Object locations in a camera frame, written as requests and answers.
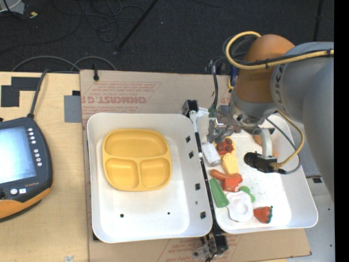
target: white cable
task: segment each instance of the white cable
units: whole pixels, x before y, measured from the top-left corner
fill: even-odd
[[[11,6],[9,7],[9,9],[12,9],[13,7],[17,6],[21,1],[22,1],[22,0],[18,0],[15,4],[11,5]],[[0,13],[3,13],[3,12],[5,12],[5,11],[8,11],[7,8],[5,8],[5,9],[3,9],[3,10],[0,10]]]

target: yellow plate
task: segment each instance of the yellow plate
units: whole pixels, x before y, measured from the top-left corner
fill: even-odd
[[[172,175],[170,147],[154,130],[114,130],[103,141],[103,168],[109,184],[119,190],[160,189]]]

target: yellow cable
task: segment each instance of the yellow cable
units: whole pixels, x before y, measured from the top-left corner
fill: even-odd
[[[258,69],[263,69],[266,68],[266,64],[256,64],[256,65],[243,65],[235,62],[235,60],[230,56],[230,46],[240,37],[245,36],[245,35],[254,35],[257,37],[260,37],[261,35],[254,32],[254,31],[246,31],[242,32],[240,34],[235,35],[231,40],[228,42],[227,46],[225,47],[225,56],[230,62],[230,64],[234,65],[235,67],[243,70],[258,70]],[[280,64],[285,64],[285,63],[290,63],[290,62],[295,62],[295,61],[300,61],[308,58],[314,58],[314,57],[319,57],[319,56],[328,56],[328,55],[334,55],[334,50],[323,50],[323,51],[317,51],[317,52],[312,52],[308,53],[306,55],[299,55],[299,56],[294,56],[288,59],[283,59],[283,60],[278,60],[278,61],[270,61],[267,63],[269,67],[280,65]]]
[[[303,145],[304,145],[304,134],[302,132],[302,130],[300,130],[291,120],[288,119],[288,117],[286,117],[282,112],[278,111],[279,114],[293,127],[295,127],[295,129],[300,133],[300,144],[298,146],[298,148],[296,149],[296,151],[294,151],[288,158],[286,158],[285,161],[281,162],[281,163],[271,163],[270,165],[274,168],[274,169],[280,169],[282,166],[284,166],[288,161],[290,161],[293,157],[295,157],[300,150],[302,149]]]

